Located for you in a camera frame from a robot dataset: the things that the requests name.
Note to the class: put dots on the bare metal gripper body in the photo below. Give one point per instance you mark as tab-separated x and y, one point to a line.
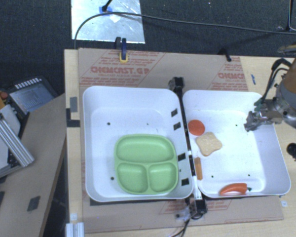
273	116

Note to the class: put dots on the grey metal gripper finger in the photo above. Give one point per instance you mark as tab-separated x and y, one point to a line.
254	115
249	125

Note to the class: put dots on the white plastic tray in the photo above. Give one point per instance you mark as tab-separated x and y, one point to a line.
128	112
239	157

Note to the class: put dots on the tan bread slice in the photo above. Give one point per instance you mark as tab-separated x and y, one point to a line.
208	144

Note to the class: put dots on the red round slice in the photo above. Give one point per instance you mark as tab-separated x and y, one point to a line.
196	127

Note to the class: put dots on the thin black and white rod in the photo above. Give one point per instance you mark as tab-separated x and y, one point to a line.
187	142

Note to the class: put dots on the orange carrot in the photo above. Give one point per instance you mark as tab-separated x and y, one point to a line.
233	189

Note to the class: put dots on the orange sausage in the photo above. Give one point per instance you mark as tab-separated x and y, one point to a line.
198	168

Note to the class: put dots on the green divided plate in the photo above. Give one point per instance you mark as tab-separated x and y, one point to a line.
145	164

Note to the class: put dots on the brown cardboard board red print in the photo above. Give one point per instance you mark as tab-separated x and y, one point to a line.
143	65

